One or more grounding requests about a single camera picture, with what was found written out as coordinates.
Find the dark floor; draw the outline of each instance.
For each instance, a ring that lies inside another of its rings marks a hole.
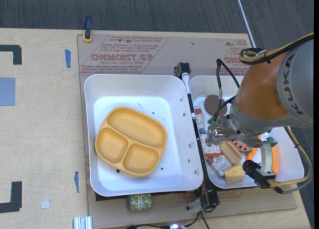
[[[87,15],[93,29],[247,33],[264,49],[314,31],[314,0],[0,1],[0,27],[83,29]],[[313,163],[313,129],[293,131]],[[314,183],[301,195],[315,228]]]

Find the black tape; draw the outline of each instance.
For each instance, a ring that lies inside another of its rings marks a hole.
[[[11,182],[11,198],[9,203],[0,204],[0,213],[17,212],[22,207],[22,182]]]
[[[11,51],[13,52],[13,64],[22,65],[21,59],[21,47],[15,44],[0,44],[0,51]]]

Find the small light blue square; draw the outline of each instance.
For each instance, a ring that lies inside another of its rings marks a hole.
[[[15,78],[0,77],[0,106],[15,106]]]

